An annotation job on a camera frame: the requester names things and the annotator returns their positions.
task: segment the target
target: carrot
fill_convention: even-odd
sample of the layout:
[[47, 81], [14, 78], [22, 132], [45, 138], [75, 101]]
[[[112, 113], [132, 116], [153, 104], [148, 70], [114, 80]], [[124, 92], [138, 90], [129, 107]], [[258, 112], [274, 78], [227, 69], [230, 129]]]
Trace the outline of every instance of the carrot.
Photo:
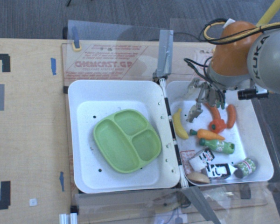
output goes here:
[[231, 129], [234, 126], [235, 120], [237, 119], [237, 113], [234, 105], [230, 104], [226, 108], [228, 113], [227, 128]]
[[190, 135], [197, 135], [198, 138], [204, 138], [206, 140], [224, 140], [225, 138], [220, 134], [214, 133], [207, 129], [198, 129], [195, 131], [194, 129], [190, 130]]
[[219, 112], [219, 110], [218, 110], [218, 108], [216, 106], [212, 107], [208, 103], [205, 103], [205, 105], [210, 110], [210, 112], [211, 112], [211, 114], [213, 116], [213, 119], [221, 119], [220, 112]]

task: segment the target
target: dark gray carpet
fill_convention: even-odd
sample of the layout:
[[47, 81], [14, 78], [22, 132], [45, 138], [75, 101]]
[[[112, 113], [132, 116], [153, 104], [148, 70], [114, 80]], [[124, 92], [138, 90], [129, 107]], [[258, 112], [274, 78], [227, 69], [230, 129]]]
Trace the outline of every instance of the dark gray carpet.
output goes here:
[[[66, 7], [67, 1], [0, 0], [0, 38], [62, 39], [68, 20], [174, 27], [198, 36], [203, 26], [215, 18], [256, 24], [274, 0], [72, 0]], [[180, 24], [178, 19], [188, 22]], [[280, 21], [280, 10], [271, 20], [275, 21]], [[197, 41], [189, 35], [175, 39]], [[280, 212], [280, 95], [273, 94], [253, 104], [259, 119], [267, 123], [262, 130], [274, 162], [271, 184]]]

